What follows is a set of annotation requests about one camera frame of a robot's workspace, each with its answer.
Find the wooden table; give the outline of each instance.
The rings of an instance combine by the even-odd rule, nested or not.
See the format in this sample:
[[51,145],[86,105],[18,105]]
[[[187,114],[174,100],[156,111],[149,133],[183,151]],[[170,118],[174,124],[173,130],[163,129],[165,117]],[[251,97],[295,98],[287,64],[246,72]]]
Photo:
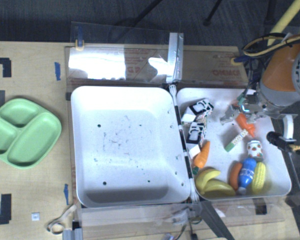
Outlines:
[[[12,61],[12,77],[3,77],[0,65],[0,90],[5,101],[22,97],[50,110],[61,121],[62,133],[50,153],[31,169],[17,169],[0,160],[1,194],[12,196],[12,218],[0,225],[0,240],[61,240],[46,230],[48,222],[58,218],[68,207],[64,195],[65,184],[72,186],[69,139],[68,104],[65,99],[65,47],[70,43],[1,42],[0,58]],[[55,63],[60,64],[60,80],[56,79]],[[69,203],[73,201],[69,191]],[[279,201],[283,221],[269,224],[230,226],[235,239],[300,239],[291,208]],[[32,213],[40,213],[40,220],[32,221]],[[71,228],[72,217],[64,225]],[[199,239],[213,239],[210,229],[196,230]],[[137,236],[122,239],[162,239],[163,235]],[[189,239],[183,234],[181,240]]]

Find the corn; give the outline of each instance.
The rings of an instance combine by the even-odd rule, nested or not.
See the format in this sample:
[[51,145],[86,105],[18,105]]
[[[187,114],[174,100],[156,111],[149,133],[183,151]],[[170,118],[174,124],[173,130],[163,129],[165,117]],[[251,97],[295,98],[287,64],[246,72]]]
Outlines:
[[251,190],[254,194],[259,193],[264,187],[266,178],[266,166],[263,162],[257,162],[254,169],[253,180],[251,183]]

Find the yellow pole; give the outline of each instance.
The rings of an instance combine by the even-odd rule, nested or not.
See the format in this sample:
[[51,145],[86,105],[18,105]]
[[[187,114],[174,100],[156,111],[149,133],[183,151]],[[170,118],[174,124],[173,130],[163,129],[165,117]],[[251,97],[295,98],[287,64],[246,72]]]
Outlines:
[[[288,26],[291,20],[297,15],[300,11],[300,0],[294,0],[290,5],[288,10],[282,15],[277,24],[273,27],[270,33],[282,33],[282,31]],[[268,40],[268,46],[272,45],[274,39]]]

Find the black tape corner marker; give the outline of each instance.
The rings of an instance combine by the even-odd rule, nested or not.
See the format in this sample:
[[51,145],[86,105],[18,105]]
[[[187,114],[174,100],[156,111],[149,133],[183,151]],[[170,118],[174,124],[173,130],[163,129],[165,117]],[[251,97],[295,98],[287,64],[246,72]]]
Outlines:
[[11,220],[11,194],[1,194],[0,225],[9,224]]
[[2,64],[2,77],[10,78],[11,73],[11,60],[9,58],[0,58],[0,64]]

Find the green tray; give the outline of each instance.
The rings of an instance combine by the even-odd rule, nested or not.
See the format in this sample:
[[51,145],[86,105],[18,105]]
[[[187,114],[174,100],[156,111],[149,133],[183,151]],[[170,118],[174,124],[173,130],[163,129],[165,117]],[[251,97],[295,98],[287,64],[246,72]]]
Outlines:
[[0,107],[0,159],[28,169],[37,165],[61,134],[59,119],[42,106],[15,98]]

